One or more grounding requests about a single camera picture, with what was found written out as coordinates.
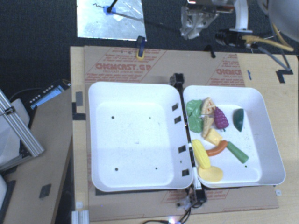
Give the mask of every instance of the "blue clamp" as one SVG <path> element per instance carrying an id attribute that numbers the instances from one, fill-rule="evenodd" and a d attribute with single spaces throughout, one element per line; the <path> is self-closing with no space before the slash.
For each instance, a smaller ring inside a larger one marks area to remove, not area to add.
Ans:
<path id="1" fill-rule="evenodd" d="M 136 58 L 141 61 L 144 59 L 145 37 L 139 36 L 137 38 L 136 47 L 137 47 Z"/>
<path id="2" fill-rule="evenodd" d="M 116 9 L 115 9 L 115 7 L 112 7 L 112 10 L 111 10 L 111 12 L 109 13 L 109 12 L 107 12 L 107 8 L 108 7 L 110 7 L 110 6 L 105 6 L 105 7 L 103 7 L 103 9 L 104 9 L 104 13 L 106 14 L 106 15 L 113 15 L 113 13 L 116 13 Z"/>

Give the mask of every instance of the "brown paper board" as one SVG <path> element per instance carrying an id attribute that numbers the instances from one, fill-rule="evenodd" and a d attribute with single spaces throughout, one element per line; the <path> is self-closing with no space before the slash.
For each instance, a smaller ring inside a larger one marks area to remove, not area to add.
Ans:
<path id="1" fill-rule="evenodd" d="M 121 193 L 96 191 L 91 181 L 88 89 L 97 81 L 167 84 L 174 73 L 183 73 L 184 87 L 217 85 L 244 87 L 237 54 L 146 49 L 142 61 L 136 49 L 84 47 L 86 138 L 90 221 L 182 215 L 177 207 L 185 190 L 157 190 Z M 207 202 L 192 213 L 213 213 L 278 208 L 272 186 L 209 189 Z"/>

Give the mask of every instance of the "orange sausage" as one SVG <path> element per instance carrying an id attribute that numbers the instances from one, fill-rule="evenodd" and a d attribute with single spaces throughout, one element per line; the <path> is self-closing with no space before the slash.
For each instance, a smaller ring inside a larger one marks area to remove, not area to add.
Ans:
<path id="1" fill-rule="evenodd" d="M 225 140 L 222 140 L 215 148 L 207 150 L 206 153 L 208 156 L 215 156 L 217 154 L 220 154 L 226 148 L 227 145 L 228 145 L 228 142 Z"/>

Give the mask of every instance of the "silver metal plate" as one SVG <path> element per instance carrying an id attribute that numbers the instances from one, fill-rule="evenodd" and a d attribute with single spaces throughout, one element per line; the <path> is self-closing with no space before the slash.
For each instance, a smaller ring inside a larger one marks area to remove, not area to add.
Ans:
<path id="1" fill-rule="evenodd" d="M 114 14 L 105 6 L 114 0 L 77 0 L 78 37 L 135 41 L 144 36 L 145 26 L 141 0 L 118 0 Z"/>

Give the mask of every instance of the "empty white tray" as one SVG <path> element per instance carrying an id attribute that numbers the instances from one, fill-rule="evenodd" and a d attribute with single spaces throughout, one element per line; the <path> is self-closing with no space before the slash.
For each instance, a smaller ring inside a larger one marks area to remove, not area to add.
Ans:
<path id="1" fill-rule="evenodd" d="M 124 191 L 191 185 L 184 117 L 174 87 L 98 82 L 88 95 L 96 188 Z"/>
<path id="2" fill-rule="evenodd" d="M 268 113 L 260 92 L 253 88 L 188 86 L 184 90 L 184 100 L 204 100 L 210 97 L 226 115 L 229 126 L 223 130 L 212 127 L 226 141 L 231 141 L 249 156 L 242 164 L 226 148 L 220 154 L 210 157 L 212 166 L 223 171 L 220 182 L 201 183 L 210 188 L 241 187 L 256 185 L 281 184 L 285 179 L 284 166 L 278 151 Z M 233 113 L 236 109 L 244 109 L 242 132 L 233 124 Z M 201 134 L 190 131 L 191 139 L 199 139 L 205 149 L 215 147 L 205 141 Z"/>

